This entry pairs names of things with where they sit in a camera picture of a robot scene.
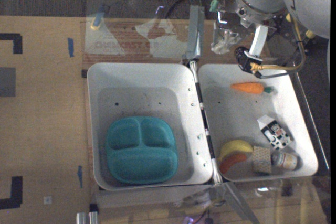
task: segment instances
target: tin can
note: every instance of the tin can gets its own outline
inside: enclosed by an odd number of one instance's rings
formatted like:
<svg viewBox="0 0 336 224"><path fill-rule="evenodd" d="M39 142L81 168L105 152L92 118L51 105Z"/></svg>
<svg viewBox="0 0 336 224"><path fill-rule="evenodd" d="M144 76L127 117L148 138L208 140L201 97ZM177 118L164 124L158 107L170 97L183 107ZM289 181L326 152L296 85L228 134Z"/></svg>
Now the tin can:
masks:
<svg viewBox="0 0 336 224"><path fill-rule="evenodd" d="M274 166L282 167L293 171L298 165L297 156L285 152L275 151L272 153L271 161Z"/></svg>

